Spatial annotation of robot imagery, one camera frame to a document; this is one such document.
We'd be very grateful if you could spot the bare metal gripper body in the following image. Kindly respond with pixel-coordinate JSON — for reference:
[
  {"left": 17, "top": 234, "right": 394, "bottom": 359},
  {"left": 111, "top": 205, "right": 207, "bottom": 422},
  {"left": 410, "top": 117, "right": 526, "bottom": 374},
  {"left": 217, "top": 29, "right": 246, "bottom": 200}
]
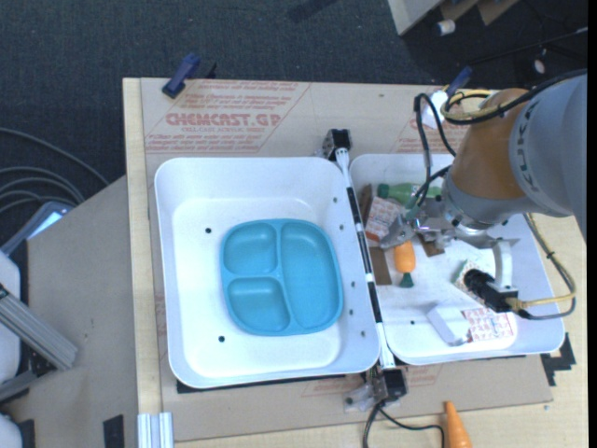
[{"left": 406, "top": 210, "right": 499, "bottom": 257}]

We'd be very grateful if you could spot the orange and white carton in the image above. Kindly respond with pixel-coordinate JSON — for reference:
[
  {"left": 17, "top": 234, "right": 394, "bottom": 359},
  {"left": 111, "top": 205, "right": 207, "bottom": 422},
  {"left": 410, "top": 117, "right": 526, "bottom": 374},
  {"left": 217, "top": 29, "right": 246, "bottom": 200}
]
[{"left": 364, "top": 197, "right": 403, "bottom": 242}]

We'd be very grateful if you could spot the orange carrot with green top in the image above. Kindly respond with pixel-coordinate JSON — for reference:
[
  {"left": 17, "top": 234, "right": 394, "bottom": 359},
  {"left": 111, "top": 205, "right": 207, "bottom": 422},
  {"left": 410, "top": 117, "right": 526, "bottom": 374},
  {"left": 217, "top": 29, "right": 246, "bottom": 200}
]
[{"left": 394, "top": 240, "right": 417, "bottom": 289}]

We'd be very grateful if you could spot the brown flat card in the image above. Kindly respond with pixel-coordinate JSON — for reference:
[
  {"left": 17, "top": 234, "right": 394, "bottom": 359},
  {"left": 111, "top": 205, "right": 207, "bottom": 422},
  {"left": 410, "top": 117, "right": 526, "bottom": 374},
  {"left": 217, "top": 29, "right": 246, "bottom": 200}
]
[{"left": 371, "top": 248, "right": 394, "bottom": 287}]

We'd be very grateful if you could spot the thin black and white rod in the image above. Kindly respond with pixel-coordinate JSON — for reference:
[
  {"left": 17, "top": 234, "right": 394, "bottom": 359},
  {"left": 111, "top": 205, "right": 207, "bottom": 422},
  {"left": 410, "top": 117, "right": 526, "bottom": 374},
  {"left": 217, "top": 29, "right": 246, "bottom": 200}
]
[{"left": 335, "top": 148, "right": 396, "bottom": 369}]

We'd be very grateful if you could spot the green and white packet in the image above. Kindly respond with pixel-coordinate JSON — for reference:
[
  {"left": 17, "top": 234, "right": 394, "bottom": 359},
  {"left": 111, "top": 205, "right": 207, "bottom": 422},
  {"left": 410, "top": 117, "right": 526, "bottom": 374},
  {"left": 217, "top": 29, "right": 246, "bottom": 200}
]
[{"left": 450, "top": 259, "right": 482, "bottom": 289}]

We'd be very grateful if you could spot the green bottle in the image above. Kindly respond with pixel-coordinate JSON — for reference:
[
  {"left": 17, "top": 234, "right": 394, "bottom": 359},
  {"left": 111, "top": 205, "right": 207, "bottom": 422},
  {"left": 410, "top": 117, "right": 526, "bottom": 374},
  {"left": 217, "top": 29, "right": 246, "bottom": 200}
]
[{"left": 376, "top": 182, "right": 442, "bottom": 204}]

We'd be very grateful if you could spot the white plastic tray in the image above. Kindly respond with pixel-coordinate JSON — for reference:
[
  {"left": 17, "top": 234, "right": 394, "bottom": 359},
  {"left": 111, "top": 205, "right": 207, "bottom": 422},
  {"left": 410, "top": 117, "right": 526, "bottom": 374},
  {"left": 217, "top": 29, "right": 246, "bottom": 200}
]
[
  {"left": 153, "top": 156, "right": 382, "bottom": 390},
  {"left": 348, "top": 152, "right": 566, "bottom": 367}
]

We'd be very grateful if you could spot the white box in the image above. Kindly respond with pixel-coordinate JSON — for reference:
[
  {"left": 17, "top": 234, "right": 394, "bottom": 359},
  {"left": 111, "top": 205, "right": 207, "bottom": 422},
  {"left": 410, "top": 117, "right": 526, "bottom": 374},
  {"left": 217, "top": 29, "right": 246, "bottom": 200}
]
[{"left": 425, "top": 304, "right": 470, "bottom": 345}]

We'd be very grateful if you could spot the blue divided plate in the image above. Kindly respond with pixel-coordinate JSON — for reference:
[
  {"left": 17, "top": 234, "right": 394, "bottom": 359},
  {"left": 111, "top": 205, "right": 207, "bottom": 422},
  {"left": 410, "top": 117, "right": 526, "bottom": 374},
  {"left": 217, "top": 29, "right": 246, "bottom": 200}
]
[{"left": 219, "top": 218, "right": 345, "bottom": 337}]

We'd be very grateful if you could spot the red and white packet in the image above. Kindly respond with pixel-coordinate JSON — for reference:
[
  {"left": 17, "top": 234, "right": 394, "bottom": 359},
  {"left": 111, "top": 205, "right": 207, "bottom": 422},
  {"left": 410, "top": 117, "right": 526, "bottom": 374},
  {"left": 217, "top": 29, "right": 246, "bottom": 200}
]
[{"left": 460, "top": 306, "right": 517, "bottom": 345}]

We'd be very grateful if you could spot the brown cardboard board red print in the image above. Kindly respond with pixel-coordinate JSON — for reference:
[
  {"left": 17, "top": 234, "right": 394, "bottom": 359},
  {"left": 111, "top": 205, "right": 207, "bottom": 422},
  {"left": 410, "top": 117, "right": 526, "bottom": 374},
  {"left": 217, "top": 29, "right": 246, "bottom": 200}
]
[{"left": 139, "top": 77, "right": 556, "bottom": 442}]

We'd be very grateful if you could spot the black cylinder on white bracket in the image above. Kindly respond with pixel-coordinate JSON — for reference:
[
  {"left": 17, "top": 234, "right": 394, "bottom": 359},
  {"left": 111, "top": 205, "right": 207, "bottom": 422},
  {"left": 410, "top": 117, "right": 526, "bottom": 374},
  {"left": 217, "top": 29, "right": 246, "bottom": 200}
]
[{"left": 462, "top": 236, "right": 521, "bottom": 315}]

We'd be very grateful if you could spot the black block with thin wires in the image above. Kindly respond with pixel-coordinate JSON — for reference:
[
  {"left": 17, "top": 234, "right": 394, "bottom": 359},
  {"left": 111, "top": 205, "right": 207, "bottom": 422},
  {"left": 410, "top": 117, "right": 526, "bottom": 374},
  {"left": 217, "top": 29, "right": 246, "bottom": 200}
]
[
  {"left": 367, "top": 367, "right": 410, "bottom": 406},
  {"left": 321, "top": 128, "right": 353, "bottom": 161}
]

